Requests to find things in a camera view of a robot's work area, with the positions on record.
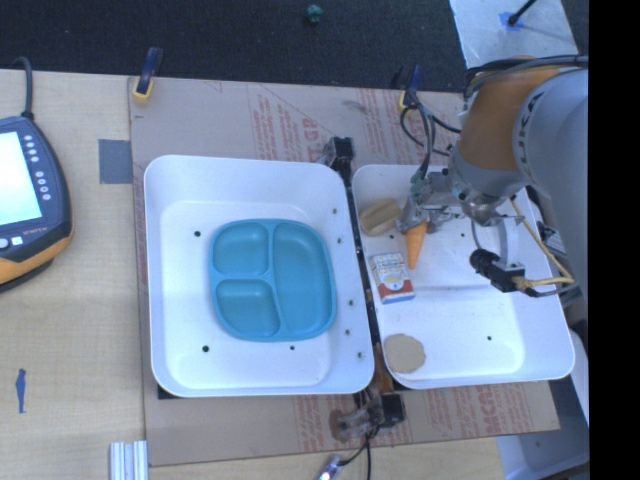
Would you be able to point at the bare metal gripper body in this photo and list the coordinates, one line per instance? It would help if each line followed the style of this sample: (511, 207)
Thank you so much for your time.
(440, 193)

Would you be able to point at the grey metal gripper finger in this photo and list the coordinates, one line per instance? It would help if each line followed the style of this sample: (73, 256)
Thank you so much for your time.
(407, 218)
(436, 221)

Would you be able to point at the orange toy carrot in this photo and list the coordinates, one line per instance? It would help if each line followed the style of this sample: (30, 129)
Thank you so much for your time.
(415, 245)

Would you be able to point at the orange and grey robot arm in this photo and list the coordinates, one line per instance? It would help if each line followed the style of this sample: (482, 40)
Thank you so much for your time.
(545, 133)

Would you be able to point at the beige toy bread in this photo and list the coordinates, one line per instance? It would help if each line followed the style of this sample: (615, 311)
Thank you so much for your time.
(380, 217)

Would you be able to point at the thin black rod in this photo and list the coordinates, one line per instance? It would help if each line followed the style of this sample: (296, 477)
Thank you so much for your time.
(361, 253)

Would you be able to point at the small red and white carton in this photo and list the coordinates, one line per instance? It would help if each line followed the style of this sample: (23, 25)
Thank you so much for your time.
(392, 278)

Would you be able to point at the white plastic tray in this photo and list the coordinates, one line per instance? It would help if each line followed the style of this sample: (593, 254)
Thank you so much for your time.
(180, 278)
(475, 318)

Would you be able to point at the blue divided plate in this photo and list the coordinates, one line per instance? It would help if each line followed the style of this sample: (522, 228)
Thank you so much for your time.
(295, 278)

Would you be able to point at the round tan biscuit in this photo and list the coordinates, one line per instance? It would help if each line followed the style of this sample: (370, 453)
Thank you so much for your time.
(404, 353)

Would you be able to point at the green toy broccoli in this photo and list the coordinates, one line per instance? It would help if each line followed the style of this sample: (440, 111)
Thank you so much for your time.
(314, 13)

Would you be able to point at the brown cardboard board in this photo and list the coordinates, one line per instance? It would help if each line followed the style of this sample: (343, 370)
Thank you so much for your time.
(210, 118)

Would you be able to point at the black cylinder on white bracket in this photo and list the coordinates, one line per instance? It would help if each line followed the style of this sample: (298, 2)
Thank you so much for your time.
(492, 265)

